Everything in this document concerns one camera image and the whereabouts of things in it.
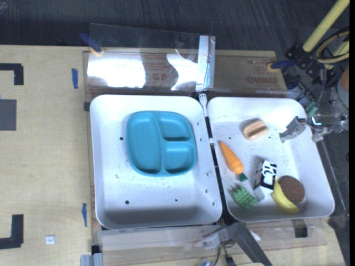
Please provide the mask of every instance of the yellow banana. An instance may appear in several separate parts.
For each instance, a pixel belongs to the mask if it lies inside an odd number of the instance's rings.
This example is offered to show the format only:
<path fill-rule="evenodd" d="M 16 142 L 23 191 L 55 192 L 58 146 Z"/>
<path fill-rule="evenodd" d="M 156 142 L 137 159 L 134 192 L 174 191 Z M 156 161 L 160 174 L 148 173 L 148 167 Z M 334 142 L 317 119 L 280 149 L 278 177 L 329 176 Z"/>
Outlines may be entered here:
<path fill-rule="evenodd" d="M 273 187 L 273 192 L 271 193 L 273 200 L 276 204 L 282 208 L 284 211 L 292 214 L 296 214 L 300 211 L 298 207 L 293 204 L 287 197 L 283 194 L 280 184 L 277 181 L 277 177 L 275 178 L 275 184 Z"/>

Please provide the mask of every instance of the white tray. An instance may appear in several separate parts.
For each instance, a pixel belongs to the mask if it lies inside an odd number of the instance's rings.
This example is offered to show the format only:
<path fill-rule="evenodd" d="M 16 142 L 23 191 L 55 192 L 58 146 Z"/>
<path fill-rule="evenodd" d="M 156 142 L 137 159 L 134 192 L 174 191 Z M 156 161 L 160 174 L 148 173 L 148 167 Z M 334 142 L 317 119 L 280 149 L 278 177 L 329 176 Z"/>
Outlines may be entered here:
<path fill-rule="evenodd" d="M 184 115 L 195 135 L 197 160 L 177 176 L 141 175 L 130 165 L 125 128 L 144 110 Z M 214 162 L 201 105 L 187 96 L 101 95 L 90 105 L 95 206 L 109 229 L 212 224 L 222 214 Z"/>
<path fill-rule="evenodd" d="M 227 207 L 233 217 L 243 222 L 275 221 L 310 217 L 326 217 L 334 210 L 332 192 L 309 127 L 296 138 L 281 142 L 279 133 L 291 120 L 306 118 L 301 104 L 291 99 L 219 97 L 207 106 L 216 156 L 226 196 Z M 270 129 L 268 134 L 247 140 L 242 129 L 253 119 L 261 119 Z M 219 141 L 225 142 L 240 158 L 248 181 L 229 170 Z M 253 181 L 258 163 L 268 160 L 277 164 L 277 175 L 291 175 L 305 187 L 306 198 L 298 205 L 300 212 L 289 214 L 275 204 L 271 196 L 254 205 L 251 210 L 241 208 L 232 197 L 232 190 L 243 185 L 253 194 Z"/>

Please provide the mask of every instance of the orange carrot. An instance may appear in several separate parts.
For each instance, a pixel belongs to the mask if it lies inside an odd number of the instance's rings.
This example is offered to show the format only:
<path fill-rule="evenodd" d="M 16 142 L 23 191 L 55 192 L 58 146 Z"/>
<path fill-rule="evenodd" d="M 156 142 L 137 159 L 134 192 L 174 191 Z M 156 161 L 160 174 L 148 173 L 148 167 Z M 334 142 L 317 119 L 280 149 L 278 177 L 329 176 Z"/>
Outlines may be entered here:
<path fill-rule="evenodd" d="M 237 157 L 237 155 L 233 153 L 233 151 L 230 148 L 228 148 L 228 146 L 224 142 L 220 142 L 220 145 L 222 148 L 224 158 L 226 159 L 230 170 L 240 175 L 241 181 L 247 180 L 248 178 L 243 173 L 244 166 L 240 161 L 240 159 Z"/>

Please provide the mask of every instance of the yellow pole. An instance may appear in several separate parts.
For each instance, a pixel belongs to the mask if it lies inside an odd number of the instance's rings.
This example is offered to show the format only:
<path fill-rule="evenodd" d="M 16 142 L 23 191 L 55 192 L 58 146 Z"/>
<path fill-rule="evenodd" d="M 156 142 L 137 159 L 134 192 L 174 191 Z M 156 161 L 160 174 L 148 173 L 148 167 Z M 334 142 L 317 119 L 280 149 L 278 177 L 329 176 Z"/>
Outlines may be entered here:
<path fill-rule="evenodd" d="M 317 45 L 325 33 L 330 29 L 332 24 L 339 18 L 343 11 L 350 4 L 350 0 L 338 0 L 334 6 L 329 10 L 328 14 L 319 23 L 318 27 L 313 31 L 311 36 L 303 44 L 303 50 L 311 52 Z"/>

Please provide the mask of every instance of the wooden table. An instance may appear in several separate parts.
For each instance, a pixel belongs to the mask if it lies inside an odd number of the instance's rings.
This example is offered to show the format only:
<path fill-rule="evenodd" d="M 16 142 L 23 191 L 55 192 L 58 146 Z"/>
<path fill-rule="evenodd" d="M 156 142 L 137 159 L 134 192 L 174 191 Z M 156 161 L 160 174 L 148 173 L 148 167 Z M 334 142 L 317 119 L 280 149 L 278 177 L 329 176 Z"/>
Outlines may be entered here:
<path fill-rule="evenodd" d="M 80 256 L 91 253 L 83 109 L 83 52 L 87 50 L 0 45 L 0 63 L 24 66 L 24 85 L 14 85 L 12 71 L 0 71 L 1 98 L 17 100 L 16 131 L 0 131 L 0 238 L 11 236 L 13 214 L 24 215 L 24 242 L 20 248 L 1 249 L 0 265 L 80 265 Z M 72 68 L 78 70 L 77 89 Z M 87 227 L 83 203 L 87 204 Z M 274 265 L 344 265 L 333 229 L 325 224 L 324 230 L 326 245 L 265 253 Z M 48 235 L 55 235 L 54 244 L 46 244 Z M 245 254 L 234 257 L 237 264 L 250 263 Z M 224 263 L 220 259 L 217 265 Z"/>

